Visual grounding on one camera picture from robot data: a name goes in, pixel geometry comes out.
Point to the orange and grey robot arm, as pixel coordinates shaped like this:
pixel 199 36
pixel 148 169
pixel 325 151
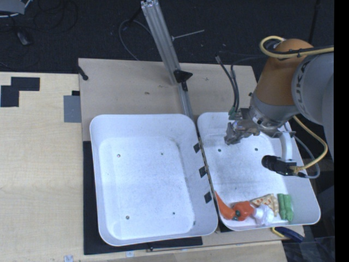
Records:
pixel 278 75

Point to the orange toy bell pepper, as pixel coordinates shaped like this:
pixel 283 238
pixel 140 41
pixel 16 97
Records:
pixel 244 209

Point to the black cylinder on white bracket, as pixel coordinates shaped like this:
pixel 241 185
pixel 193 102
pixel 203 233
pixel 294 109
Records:
pixel 275 165

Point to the white toy garlic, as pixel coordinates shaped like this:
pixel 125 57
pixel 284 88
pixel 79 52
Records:
pixel 264 215

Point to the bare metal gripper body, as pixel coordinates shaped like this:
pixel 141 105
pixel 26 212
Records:
pixel 249 125

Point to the orange toy carrot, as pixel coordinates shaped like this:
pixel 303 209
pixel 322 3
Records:
pixel 224 210

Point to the toy pizza slice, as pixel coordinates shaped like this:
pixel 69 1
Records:
pixel 268 201

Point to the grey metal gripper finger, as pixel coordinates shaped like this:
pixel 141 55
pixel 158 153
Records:
pixel 238 136
pixel 229 138

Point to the white plastic tray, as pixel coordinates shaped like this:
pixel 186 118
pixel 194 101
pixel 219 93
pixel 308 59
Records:
pixel 242 173
pixel 147 184

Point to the green toy asparagus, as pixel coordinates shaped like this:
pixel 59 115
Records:
pixel 285 207

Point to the pale brown flat board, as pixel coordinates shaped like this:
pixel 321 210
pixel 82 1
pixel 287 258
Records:
pixel 131 91

